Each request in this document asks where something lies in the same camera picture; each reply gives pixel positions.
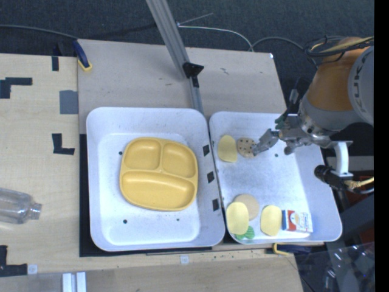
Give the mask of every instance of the yellow clip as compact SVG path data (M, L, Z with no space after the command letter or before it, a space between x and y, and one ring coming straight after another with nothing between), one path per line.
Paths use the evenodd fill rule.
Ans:
M80 60L77 60L77 63L80 65L80 67L84 70L84 71L90 71L93 67L93 65L88 61L88 64L89 64L89 67L85 67L83 65L83 63L80 61Z
M274 244L273 244L273 252L274 252L274 254L279 254L279 255L281 255L281 256L288 256L288 255L289 255L289 253L287 253L287 252L279 251L279 250L277 249L277 243L274 243Z

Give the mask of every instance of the gray tape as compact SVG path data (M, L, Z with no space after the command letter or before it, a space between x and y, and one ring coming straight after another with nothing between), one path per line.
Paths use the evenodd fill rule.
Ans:
M60 91L60 114L78 114L78 92Z

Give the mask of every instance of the bottle neck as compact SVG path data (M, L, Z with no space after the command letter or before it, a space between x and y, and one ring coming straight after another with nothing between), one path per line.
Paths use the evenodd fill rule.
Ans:
M29 211L29 217L31 220L37 220L39 219L39 216L41 214L42 204L40 203L34 203Z

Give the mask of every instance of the wooden table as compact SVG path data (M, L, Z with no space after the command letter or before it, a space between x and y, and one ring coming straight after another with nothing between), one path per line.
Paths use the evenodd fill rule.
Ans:
M237 285L301 291L294 257L266 254L260 247L221 243L211 251L185 253L188 265L181 265L183 253L79 257L78 141L88 111L101 105L101 100L107 106L190 107L187 82L177 79L173 62L163 46L88 40L80 43L94 65L90 74L78 68L76 58L72 57L59 57L57 61L57 58L47 56L0 55L0 80L27 77L33 81L31 86L12 85L10 98L0 99L0 187L29 193L36 202L43 204L39 220L22 225L0 223L0 245L8 246L7 264L36 265L40 274L88 271L88 286L97 287L97 282L104 282L105 286L100 285L101 291L110 289L108 282L116 290L125 290L129 278L132 283L134 280L138 283L137 288L141 291L142 287L153 289L161 280L169 286L166 290L182 291L180 286L166 279L172 274L180 274L182 284L188 285L187 291L206 287L211 290L223 287L228 291L235 290ZM146 72L133 73L138 81L132 81L128 87L132 85L138 92L143 88L138 97L129 100L122 94L123 87L115 86L113 81L105 86L105 90L113 89L106 94L111 94L109 98L100 99L99 103L88 98L88 90L103 86L101 82L93 88L88 87L93 73L116 80L123 78L117 71L122 67L120 63L119 69L112 70L110 66L101 65L99 59L95 60L96 53L104 51L106 46L121 48L122 55L128 54L125 63L148 58L152 67L156 62L162 62L156 68L148 66ZM188 49L188 54L194 63L205 65L199 81L206 117L221 110L284 111L284 98L269 54L194 48ZM158 86L158 99L145 95L154 86ZM78 92L79 114L61 109L67 103L60 100L65 91ZM187 97L180 99L180 94ZM114 96L120 95L121 99L115 99ZM62 134L63 148L75 149L73 155L53 153L52 135L55 133ZM232 280L230 272L236 274L238 281ZM0 280L11 290L17 287L23 291L23 282L27 279L9 277Z

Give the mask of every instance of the plastic bottle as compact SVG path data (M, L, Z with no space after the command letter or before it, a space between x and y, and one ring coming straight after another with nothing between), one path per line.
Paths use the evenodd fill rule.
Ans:
M0 188L0 221L23 224L28 220L37 220L42 204L22 192Z

